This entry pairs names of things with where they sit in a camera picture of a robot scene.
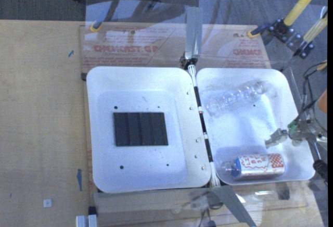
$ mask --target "transparent plastic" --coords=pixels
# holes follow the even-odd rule
[[[97,66],[179,67],[187,48],[201,46],[197,11],[151,1],[87,0],[82,72]]]
[[[265,82],[249,81],[236,89],[217,91],[209,97],[206,109],[210,115],[219,117],[226,109],[235,109],[249,102],[255,102],[267,91]]]

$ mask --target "clear acrylic panel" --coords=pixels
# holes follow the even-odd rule
[[[283,19],[295,3],[286,0],[199,0],[199,7],[203,13],[202,52],[203,59],[215,59],[224,67],[228,67],[231,59],[241,62],[245,68],[250,68],[251,63],[261,60],[262,67],[282,70],[292,66],[293,62],[299,62],[299,56],[267,31],[260,36],[249,38],[247,33],[265,24],[272,25],[278,19]],[[326,6],[307,5],[297,20],[292,25],[292,30],[300,36],[304,36],[314,23],[327,11]],[[216,40],[216,32],[204,26],[219,26],[226,29],[226,36],[219,40],[216,50],[211,51],[211,41]],[[324,51],[327,48],[327,32],[322,31],[314,40],[314,49]]]
[[[306,219],[315,220],[316,226],[322,224],[319,211],[312,207],[315,200],[309,198],[311,190],[306,183],[237,186],[233,190],[256,226],[284,226],[290,221],[290,215],[294,216],[293,226],[304,226]],[[239,223],[209,188],[116,195],[95,193],[93,199],[99,208],[98,226],[209,227],[212,226],[210,221],[214,221],[217,226],[248,226]],[[281,210],[286,219],[276,221]],[[308,217],[299,217],[303,213]]]
[[[151,1],[87,0],[82,72],[96,66],[178,67],[185,48],[195,44],[188,32],[201,27],[192,17],[198,10]]]

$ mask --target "wooden table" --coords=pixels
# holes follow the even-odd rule
[[[74,226],[76,216],[87,215],[83,24],[0,21],[0,226]],[[293,185],[306,202],[271,207],[261,226],[323,226],[306,182]],[[45,199],[51,207],[44,208]]]

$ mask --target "black plastic piece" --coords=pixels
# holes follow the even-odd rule
[[[87,80],[87,73],[81,72],[81,80],[86,81]]]
[[[195,65],[197,61],[197,58],[186,59],[184,55],[180,59],[181,66],[184,70],[187,70],[189,65]]]
[[[197,86],[194,86],[194,93],[196,94],[197,105],[198,105],[198,107],[201,107],[201,101],[200,101],[199,89],[198,89]]]
[[[209,140],[205,139],[204,142],[206,144],[208,160],[209,160],[209,162],[212,162],[213,161],[213,155],[212,155],[212,150],[210,149]]]
[[[270,27],[270,24],[266,23],[266,24],[264,24],[262,26],[259,26],[256,29],[254,29],[253,31],[251,31],[251,34],[252,35],[256,35],[256,34],[259,34],[259,33],[263,33],[264,31],[266,31],[268,29],[268,27]]]
[[[278,21],[277,25],[275,26],[275,30],[279,34],[286,34],[289,30],[289,27],[286,26],[286,24],[284,23],[283,20],[281,20],[281,21]]]
[[[209,222],[207,222],[206,226],[207,227],[216,227],[216,223],[215,223],[215,221],[209,221]]]
[[[202,111],[199,112],[199,116],[200,116],[200,121],[201,121],[202,132],[207,133],[206,124],[204,123]]]
[[[321,159],[318,159],[313,163],[313,168],[324,179],[324,181],[328,184],[328,167],[327,167],[327,164],[324,163]]]
[[[162,112],[114,112],[116,146],[168,145]]]
[[[280,200],[290,199],[290,190],[286,182],[277,182],[275,188]]]
[[[88,215],[96,215],[97,216],[97,209],[95,206],[88,207]]]

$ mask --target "black cable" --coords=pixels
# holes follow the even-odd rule
[[[212,209],[212,210],[218,210],[218,209],[220,209],[222,207],[223,207],[223,203],[220,204],[220,205],[218,205],[218,206],[210,206],[209,208]]]
[[[325,13],[322,15],[322,19],[324,19],[326,17],[326,15],[328,14],[328,10],[325,11]]]
[[[207,214],[208,214],[209,221],[212,221],[212,219],[210,218],[209,208],[207,208]]]
[[[304,81],[303,81],[303,84],[302,84],[302,86],[303,86],[303,101],[302,101],[302,105],[301,105],[300,112],[299,112],[299,114],[297,115],[297,117],[295,118],[295,122],[298,122],[298,121],[300,120],[302,114],[303,114],[304,112],[306,112],[308,109],[310,109],[310,108],[315,104],[315,102],[314,102],[314,100],[313,100],[313,92],[312,92],[312,88],[311,88],[311,85],[310,85],[309,77],[310,77],[311,75],[313,75],[314,73],[318,72],[318,70],[315,69],[314,71],[310,72],[309,74],[307,74],[307,73],[308,73],[312,68],[317,67],[317,66],[319,66],[319,65],[321,65],[321,64],[324,64],[324,63],[326,63],[326,62],[323,61],[323,62],[320,62],[320,63],[318,63],[318,64],[312,65],[312,66],[310,66],[310,67],[305,71],[305,73],[303,73],[303,78],[304,78]],[[306,86],[308,86],[309,93],[310,93],[310,99],[311,99],[310,104],[308,104],[307,106],[305,106],[305,104],[306,104],[306,99],[307,99]]]
[[[200,223],[199,223],[198,227],[201,226],[202,221],[203,221],[203,217],[204,217],[204,214],[205,214],[205,213],[206,213],[206,210],[204,210],[203,212],[201,212],[201,220],[200,220]]]

